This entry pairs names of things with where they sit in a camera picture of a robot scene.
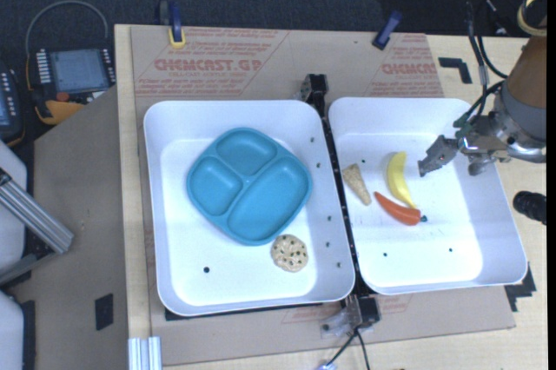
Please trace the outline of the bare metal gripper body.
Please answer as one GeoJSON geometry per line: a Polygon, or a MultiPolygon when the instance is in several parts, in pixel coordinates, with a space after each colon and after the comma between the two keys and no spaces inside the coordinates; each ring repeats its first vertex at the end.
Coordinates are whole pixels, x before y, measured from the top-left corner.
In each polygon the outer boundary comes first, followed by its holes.
{"type": "Polygon", "coordinates": [[[470,162],[546,162],[546,142],[533,137],[506,111],[491,111],[457,132],[460,152],[470,162]]]}

